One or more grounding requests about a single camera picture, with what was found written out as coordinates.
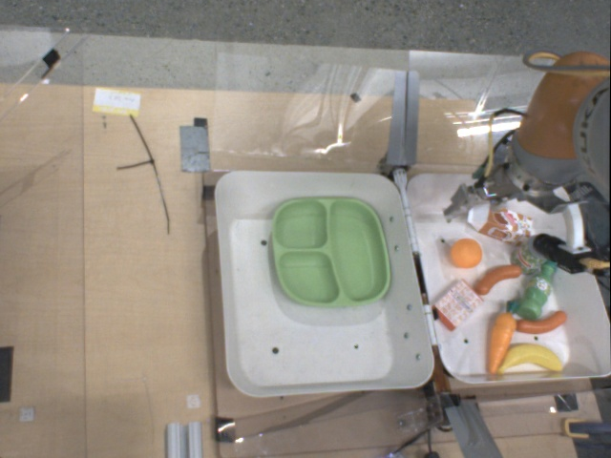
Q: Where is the orange toy orange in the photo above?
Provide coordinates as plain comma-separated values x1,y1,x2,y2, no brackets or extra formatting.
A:
450,238,484,270

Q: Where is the green plastic bottle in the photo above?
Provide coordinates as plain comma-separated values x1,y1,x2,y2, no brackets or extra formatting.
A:
506,260,558,322

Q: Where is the yellow banana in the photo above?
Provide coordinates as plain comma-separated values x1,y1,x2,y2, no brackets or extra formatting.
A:
497,343,564,375

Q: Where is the white plastic tray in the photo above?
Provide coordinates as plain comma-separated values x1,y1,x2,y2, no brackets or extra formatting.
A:
214,170,435,399
406,173,611,385

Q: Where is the orange toy sausage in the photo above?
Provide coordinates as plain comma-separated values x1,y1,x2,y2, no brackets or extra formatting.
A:
516,310,568,335
474,264,523,297

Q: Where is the orange and white carton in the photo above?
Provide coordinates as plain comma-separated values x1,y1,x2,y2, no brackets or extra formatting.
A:
466,205,535,245

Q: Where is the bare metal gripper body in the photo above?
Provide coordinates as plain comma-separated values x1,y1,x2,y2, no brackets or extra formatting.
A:
473,163,560,204

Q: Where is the green divided plate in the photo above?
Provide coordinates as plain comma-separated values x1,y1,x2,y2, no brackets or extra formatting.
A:
270,197,392,308

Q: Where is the black cylinder on white bracket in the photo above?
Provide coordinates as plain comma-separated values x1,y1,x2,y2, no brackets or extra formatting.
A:
532,199,589,275

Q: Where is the orange toy carrot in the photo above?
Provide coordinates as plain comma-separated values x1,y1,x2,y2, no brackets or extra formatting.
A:
486,311,518,375

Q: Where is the pink and orange packet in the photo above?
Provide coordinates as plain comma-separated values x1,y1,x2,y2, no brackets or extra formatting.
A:
432,279,485,332

